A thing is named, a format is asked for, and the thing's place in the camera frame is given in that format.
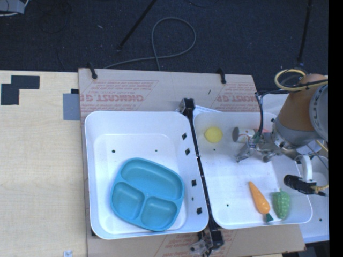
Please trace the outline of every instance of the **dark carpet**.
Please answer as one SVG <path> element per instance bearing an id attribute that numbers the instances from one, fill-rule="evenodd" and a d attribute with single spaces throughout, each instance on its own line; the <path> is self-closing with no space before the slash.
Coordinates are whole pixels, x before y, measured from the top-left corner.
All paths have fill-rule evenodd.
<path id="1" fill-rule="evenodd" d="M 283 69 L 328 74 L 329 0 L 156 0 L 123 43 L 151 1 L 30 0 L 24 14 L 3 10 L 0 70 L 221 68 L 252 75 L 257 90 L 276 89 Z"/>

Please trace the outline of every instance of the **yellow ball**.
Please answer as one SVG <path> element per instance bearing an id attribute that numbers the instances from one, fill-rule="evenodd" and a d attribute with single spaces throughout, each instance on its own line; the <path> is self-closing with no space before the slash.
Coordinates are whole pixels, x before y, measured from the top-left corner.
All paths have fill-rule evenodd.
<path id="1" fill-rule="evenodd" d="M 208 142 L 218 143 L 223 137 L 223 132 L 216 126 L 211 126 L 205 131 L 205 138 Z"/>

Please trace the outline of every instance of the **blue divided plate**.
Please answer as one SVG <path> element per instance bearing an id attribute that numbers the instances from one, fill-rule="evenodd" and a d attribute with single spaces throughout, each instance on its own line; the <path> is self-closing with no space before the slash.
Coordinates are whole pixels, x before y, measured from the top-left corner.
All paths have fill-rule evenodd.
<path id="1" fill-rule="evenodd" d="M 184 197 L 184 182 L 173 170 L 155 162 L 132 158 L 119 169 L 110 204 L 121 219 L 153 231 L 175 222 Z"/>

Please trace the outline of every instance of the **toy carrot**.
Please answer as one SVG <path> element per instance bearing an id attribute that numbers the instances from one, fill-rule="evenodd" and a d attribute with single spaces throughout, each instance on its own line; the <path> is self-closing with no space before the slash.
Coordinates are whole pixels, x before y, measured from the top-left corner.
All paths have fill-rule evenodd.
<path id="1" fill-rule="evenodd" d="M 269 214 L 270 205 L 267 199 L 265 199 L 265 197 L 261 193 L 261 191 L 255 186 L 255 184 L 252 181 L 249 181 L 249 187 L 258 212 L 266 214 L 267 222 L 274 220 L 273 217 Z"/>

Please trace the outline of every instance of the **black pole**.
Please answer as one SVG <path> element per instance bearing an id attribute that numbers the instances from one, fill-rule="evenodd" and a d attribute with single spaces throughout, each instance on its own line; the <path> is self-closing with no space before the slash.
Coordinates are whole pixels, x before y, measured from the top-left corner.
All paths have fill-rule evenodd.
<path id="1" fill-rule="evenodd" d="M 134 24 L 134 26 L 130 29 L 129 33 L 125 36 L 125 38 L 123 39 L 123 41 L 117 46 L 117 51 L 121 51 L 123 49 L 123 46 L 125 44 L 125 42 L 129 39 L 129 37 L 131 36 L 131 34 L 135 31 L 135 29 L 138 27 L 138 25 L 142 22 L 142 20 L 144 19 L 144 17 L 147 15 L 147 13 L 149 12 L 149 10 L 152 8 L 152 6 L 155 4 L 157 0 L 152 0 L 149 4 L 149 6 L 145 9 L 145 11 L 143 12 L 143 14 L 139 17 L 139 19 L 137 20 L 137 22 Z"/>
<path id="2" fill-rule="evenodd" d="M 310 13 L 311 13 L 311 10 L 312 10 L 312 1 L 313 0 L 309 0 L 308 1 L 307 13 L 306 13 L 306 19 L 305 19 L 305 26 L 304 26 L 304 32 L 302 34 L 302 41 L 301 41 L 300 51 L 299 51 L 299 55 L 297 57 L 297 61 L 298 61 L 298 63 L 300 65 L 304 64 L 302 62 L 302 53 L 304 51 L 304 45 L 305 45 L 305 40 L 306 40 L 307 28 L 308 28 L 308 25 L 309 25 Z"/>

